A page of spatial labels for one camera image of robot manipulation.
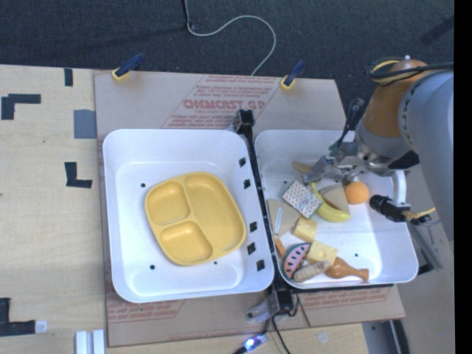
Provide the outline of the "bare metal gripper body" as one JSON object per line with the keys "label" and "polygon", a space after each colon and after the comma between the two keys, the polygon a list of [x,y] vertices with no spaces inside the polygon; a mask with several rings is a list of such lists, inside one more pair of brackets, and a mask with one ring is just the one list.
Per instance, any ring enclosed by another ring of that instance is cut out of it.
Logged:
{"label": "bare metal gripper body", "polygon": [[391,159],[371,151],[362,142],[342,142],[332,149],[333,165],[341,173],[348,169],[357,169],[358,175],[373,173],[377,176],[390,176]]}

